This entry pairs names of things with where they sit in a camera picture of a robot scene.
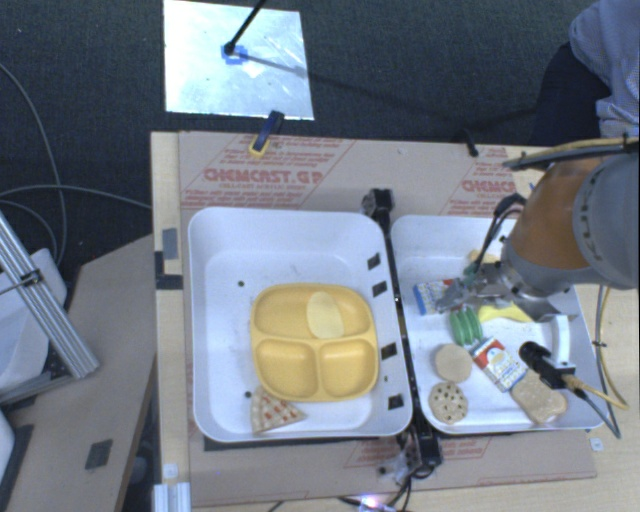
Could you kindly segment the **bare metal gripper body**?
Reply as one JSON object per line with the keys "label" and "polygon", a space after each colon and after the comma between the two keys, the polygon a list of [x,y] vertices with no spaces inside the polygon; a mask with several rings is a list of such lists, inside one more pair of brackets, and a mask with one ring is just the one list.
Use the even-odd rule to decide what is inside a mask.
{"label": "bare metal gripper body", "polygon": [[512,283],[501,274],[478,274],[468,287],[468,296],[463,302],[476,306],[493,305],[500,309],[513,304],[536,322],[562,315],[547,296],[521,282]]}

